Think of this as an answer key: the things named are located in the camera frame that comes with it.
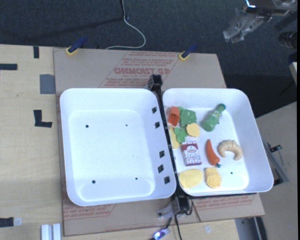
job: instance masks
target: cardboard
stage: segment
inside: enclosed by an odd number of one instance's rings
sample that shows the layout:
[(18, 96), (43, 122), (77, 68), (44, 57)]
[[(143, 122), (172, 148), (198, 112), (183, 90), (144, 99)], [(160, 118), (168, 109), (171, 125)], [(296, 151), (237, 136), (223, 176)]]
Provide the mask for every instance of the cardboard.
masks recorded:
[[(70, 201), (65, 187), (59, 98), (69, 88), (143, 88), (152, 74), (162, 76), (162, 91), (177, 87), (226, 88), (217, 56), (192, 53), (186, 61), (180, 61), (177, 52), (79, 49), (69, 57), (64, 48), (55, 48), (53, 56), (64, 235), (164, 227), (167, 219), (158, 219), (156, 211), (166, 207), (169, 198), (90, 207)], [(238, 200), (234, 197), (195, 199), (193, 203), (196, 212), (181, 216), (180, 224), (264, 214), (258, 194), (243, 195)]]

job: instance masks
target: wooden surface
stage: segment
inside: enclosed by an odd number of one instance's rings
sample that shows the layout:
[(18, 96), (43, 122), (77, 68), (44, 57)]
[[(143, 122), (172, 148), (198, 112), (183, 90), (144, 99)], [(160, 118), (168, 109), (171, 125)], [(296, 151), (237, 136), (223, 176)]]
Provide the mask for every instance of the wooden surface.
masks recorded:
[[(0, 63), (18, 70), (0, 71), (0, 218), (21, 218), (22, 225), (0, 228), (0, 240), (39, 239), (42, 224), (62, 224), (61, 182), (55, 95), (40, 94), (39, 76), (54, 74), (52, 48), (0, 44)], [(35, 127), (33, 110), (51, 128)], [(204, 226), (212, 229), (207, 232)], [(63, 239), (150, 239), (159, 228), (126, 230)], [(175, 226), (164, 239), (178, 238)], [(238, 240), (234, 220), (184, 224), (185, 239)]]

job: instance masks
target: black carpet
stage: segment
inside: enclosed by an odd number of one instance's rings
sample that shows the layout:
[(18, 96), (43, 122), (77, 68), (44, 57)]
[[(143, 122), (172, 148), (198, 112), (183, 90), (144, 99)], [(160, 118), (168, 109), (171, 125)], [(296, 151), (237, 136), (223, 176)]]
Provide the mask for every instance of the black carpet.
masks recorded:
[[(244, 0), (124, 0), (129, 22), (146, 36), (139, 50), (217, 54), (227, 87), (245, 92), (255, 117), (297, 100), (280, 33), (297, 31), (297, 13), (275, 16), (245, 40), (225, 43), (235, 8)], [(0, 0), (0, 44), (68, 47), (87, 37), (85, 48), (139, 46), (142, 36), (123, 21), (120, 0)]]

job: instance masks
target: green bottle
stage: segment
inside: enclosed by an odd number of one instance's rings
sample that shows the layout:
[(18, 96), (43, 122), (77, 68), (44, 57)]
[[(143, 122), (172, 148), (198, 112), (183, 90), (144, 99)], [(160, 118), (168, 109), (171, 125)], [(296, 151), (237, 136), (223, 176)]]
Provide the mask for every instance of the green bottle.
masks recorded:
[(225, 105), (224, 104), (219, 104), (214, 111), (212, 111), (209, 116), (203, 121), (202, 127), (204, 130), (207, 132), (211, 132), (214, 130), (215, 125), (219, 123), (221, 117), (222, 117), (222, 112), (225, 110)]

